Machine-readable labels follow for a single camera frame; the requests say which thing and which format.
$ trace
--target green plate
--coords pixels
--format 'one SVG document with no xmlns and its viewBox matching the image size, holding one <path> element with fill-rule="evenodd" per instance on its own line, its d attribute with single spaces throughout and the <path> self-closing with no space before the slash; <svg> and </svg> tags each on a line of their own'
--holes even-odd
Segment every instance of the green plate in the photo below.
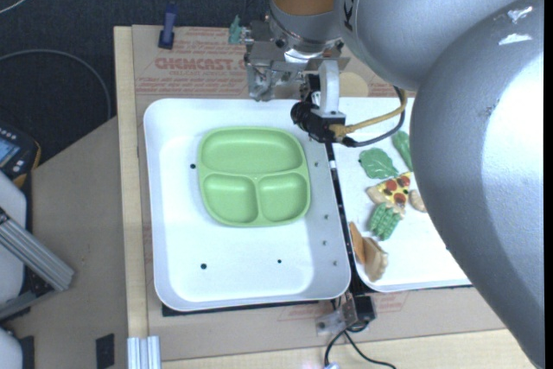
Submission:
<svg viewBox="0 0 553 369">
<path fill-rule="evenodd" d="M 277 226 L 300 219 L 311 199 L 303 148 L 285 130 L 230 127 L 200 142 L 201 196 L 231 226 Z"/>
</svg>

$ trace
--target yellow cable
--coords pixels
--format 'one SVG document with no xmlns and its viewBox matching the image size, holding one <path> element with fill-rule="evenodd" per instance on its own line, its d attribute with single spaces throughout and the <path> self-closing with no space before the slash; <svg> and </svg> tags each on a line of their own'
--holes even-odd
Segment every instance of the yellow cable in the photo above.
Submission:
<svg viewBox="0 0 553 369">
<path fill-rule="evenodd" d="M 351 134 L 356 130 L 366 128 L 367 126 L 371 126 L 372 124 L 379 124 L 380 122 L 384 122 L 389 118 L 393 118 L 401 114 L 405 110 L 405 106 L 407 106 L 407 92 L 403 89 L 400 89 L 399 91 L 401 92 L 401 104 L 394 111 L 388 112 L 387 114 L 383 114 L 382 116 L 378 116 L 375 118 L 369 118 L 368 120 L 364 120 L 363 122 L 359 122 L 358 124 L 331 124 L 328 128 L 334 133 L 336 138 L 341 138 L 346 136 L 347 134 Z"/>
</svg>

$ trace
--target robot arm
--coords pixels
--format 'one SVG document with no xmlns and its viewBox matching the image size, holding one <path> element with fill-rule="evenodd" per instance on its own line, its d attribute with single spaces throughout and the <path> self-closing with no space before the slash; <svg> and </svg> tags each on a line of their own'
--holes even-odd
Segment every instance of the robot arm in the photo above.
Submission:
<svg viewBox="0 0 553 369">
<path fill-rule="evenodd" d="M 255 99 L 270 99 L 280 84 L 311 85 L 307 73 L 315 71 L 330 73 L 325 103 L 337 107 L 332 84 L 346 63 L 343 43 L 384 80 L 416 91 L 410 144 L 430 218 L 538 367 L 543 18 L 544 0 L 270 0 L 246 55 Z M 317 106 L 300 111 L 309 116 Z"/>
</svg>

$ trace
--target multimeter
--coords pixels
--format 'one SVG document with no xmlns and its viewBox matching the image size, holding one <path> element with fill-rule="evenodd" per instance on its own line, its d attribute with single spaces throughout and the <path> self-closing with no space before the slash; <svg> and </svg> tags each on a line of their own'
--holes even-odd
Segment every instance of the multimeter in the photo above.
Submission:
<svg viewBox="0 0 553 369">
<path fill-rule="evenodd" d="M 41 148 L 31 136 L 0 120 L 0 170 L 19 188 L 40 158 Z"/>
</svg>

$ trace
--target device screen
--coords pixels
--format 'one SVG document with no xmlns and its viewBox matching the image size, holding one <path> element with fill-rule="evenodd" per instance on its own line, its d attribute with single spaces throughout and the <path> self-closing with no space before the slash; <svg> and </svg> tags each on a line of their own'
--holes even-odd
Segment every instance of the device screen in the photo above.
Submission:
<svg viewBox="0 0 553 369">
<path fill-rule="evenodd" d="M 9 162 L 18 150 L 19 146 L 0 138 L 0 168 Z"/>
</svg>

